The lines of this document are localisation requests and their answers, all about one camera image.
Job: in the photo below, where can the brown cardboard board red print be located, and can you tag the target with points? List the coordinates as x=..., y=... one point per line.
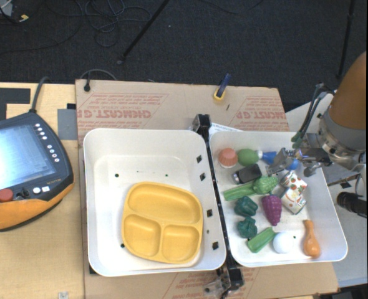
x=171, y=104

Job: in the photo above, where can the thin black rod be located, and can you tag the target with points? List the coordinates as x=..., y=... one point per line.
x=219, y=198

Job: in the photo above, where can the orange chicken leg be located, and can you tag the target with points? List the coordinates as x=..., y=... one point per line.
x=311, y=241

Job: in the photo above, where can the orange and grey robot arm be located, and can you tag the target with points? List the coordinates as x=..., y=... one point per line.
x=349, y=98

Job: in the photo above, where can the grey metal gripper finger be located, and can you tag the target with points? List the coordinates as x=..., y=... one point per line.
x=310, y=169
x=277, y=163

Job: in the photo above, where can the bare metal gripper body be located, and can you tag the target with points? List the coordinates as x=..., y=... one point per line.
x=340, y=156

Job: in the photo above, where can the blue toy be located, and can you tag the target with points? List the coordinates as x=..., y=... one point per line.
x=269, y=157

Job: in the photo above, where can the white ball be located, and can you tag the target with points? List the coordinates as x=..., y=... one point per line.
x=283, y=242

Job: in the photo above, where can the green round fruit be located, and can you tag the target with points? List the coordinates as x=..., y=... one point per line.
x=248, y=157

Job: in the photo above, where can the yellow divided plate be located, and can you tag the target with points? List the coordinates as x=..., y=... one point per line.
x=162, y=220

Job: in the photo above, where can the green celery stick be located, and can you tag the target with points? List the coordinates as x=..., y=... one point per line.
x=260, y=240

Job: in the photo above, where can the dark green pepper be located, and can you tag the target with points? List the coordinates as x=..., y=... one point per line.
x=245, y=206
x=247, y=228

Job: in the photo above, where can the white can strawberry print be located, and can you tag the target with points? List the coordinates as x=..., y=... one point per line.
x=296, y=182
x=293, y=202

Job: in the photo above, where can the black cylinder on white bracket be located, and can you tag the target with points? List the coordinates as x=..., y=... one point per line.
x=352, y=203

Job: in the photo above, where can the purple grapes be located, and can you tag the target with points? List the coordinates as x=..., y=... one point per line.
x=272, y=210

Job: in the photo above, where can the white plastic tray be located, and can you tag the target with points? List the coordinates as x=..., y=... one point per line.
x=321, y=229
x=109, y=198

